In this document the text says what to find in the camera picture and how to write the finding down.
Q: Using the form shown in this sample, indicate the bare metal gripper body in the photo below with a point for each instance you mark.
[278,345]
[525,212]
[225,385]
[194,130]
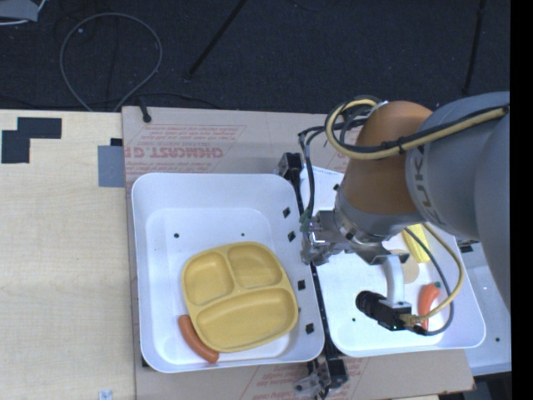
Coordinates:
[329,236]

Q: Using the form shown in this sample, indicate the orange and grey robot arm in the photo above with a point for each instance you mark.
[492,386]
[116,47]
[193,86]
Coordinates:
[454,169]

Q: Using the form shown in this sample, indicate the thin black rod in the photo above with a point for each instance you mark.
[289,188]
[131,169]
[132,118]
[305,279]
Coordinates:
[321,306]

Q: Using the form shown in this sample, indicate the yellow corn cob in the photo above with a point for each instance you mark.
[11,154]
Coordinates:
[417,244]

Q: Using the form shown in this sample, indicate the beige round biscuit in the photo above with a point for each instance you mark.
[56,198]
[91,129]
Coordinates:
[411,273]

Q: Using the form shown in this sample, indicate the white plastic tray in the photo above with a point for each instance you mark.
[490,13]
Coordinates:
[166,265]
[358,336]

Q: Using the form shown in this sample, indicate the yellow divided plate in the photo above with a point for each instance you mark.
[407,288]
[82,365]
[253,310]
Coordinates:
[241,298]

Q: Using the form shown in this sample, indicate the orange carrot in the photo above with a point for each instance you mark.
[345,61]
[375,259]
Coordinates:
[426,298]

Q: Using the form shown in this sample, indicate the brown cardboard board, red print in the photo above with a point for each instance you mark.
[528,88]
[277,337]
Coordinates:
[200,144]

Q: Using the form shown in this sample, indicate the orange sausage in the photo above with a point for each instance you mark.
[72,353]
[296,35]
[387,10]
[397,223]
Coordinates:
[193,340]

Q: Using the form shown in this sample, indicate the black cylinder on white bracket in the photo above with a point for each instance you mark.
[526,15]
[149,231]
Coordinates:
[385,308]

